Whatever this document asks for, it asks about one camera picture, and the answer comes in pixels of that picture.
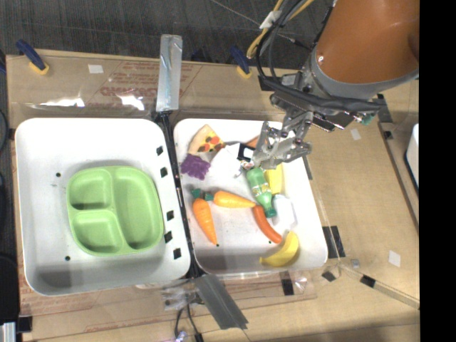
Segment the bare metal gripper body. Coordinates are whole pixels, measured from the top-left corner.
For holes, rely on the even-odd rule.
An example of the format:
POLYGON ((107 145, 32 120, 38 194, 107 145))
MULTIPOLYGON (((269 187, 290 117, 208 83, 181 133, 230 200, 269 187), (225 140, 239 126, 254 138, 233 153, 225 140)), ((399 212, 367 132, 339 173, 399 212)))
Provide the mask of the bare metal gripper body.
POLYGON ((269 76, 271 104, 284 111, 284 132, 306 132, 311 125, 326 131, 344 129, 356 118, 375 115, 377 82, 345 82, 323 71, 296 71, 269 76))

